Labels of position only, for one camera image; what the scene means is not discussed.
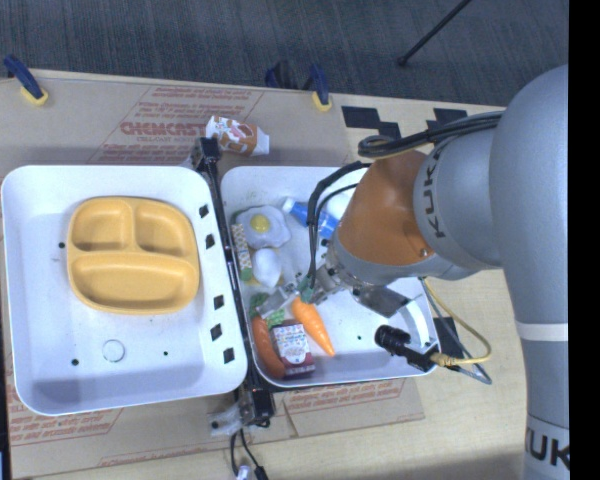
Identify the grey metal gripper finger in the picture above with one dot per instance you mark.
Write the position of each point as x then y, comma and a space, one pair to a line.
281, 300
326, 292

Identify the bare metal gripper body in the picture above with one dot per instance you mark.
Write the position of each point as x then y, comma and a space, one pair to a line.
336, 277

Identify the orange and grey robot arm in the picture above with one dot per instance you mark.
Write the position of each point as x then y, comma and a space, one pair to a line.
460, 203

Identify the orange carrot with green leaves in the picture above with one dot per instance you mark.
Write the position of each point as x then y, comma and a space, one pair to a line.
266, 348

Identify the thin black rod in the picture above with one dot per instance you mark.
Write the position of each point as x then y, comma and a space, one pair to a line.
230, 268

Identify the white plastic tray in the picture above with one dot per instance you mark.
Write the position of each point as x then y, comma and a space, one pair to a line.
130, 363
370, 338

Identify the white patterned packet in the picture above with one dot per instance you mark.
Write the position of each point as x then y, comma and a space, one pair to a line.
241, 250

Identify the blue and white bottle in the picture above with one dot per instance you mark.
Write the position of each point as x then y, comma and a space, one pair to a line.
300, 213

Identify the white and yellow fried egg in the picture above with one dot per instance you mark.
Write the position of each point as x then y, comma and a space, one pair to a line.
262, 225

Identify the orange divided plate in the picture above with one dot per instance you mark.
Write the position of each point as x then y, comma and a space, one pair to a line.
130, 268

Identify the white and orange carton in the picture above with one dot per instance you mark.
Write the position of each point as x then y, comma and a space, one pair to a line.
237, 135

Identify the brown cardboard board, red print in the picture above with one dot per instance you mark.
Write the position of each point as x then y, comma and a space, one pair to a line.
80, 113

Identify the black cylinder on white bracket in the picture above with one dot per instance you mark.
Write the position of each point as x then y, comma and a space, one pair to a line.
397, 342

